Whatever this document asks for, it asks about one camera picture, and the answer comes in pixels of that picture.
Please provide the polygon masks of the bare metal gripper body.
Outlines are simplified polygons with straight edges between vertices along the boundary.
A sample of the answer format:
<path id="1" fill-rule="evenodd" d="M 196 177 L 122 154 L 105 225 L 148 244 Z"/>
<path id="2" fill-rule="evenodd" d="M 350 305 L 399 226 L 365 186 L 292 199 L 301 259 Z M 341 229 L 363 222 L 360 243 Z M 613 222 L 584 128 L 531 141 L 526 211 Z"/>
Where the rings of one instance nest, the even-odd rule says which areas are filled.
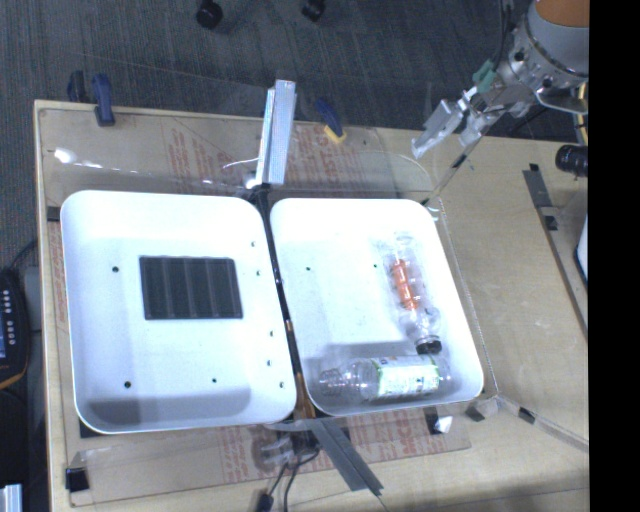
<path id="1" fill-rule="evenodd" d="M 514 37 L 512 48 L 500 61 L 487 60 L 472 76 L 467 104 L 474 117 L 523 116 L 533 105 L 552 108 L 549 89 L 554 85 L 554 38 Z"/>

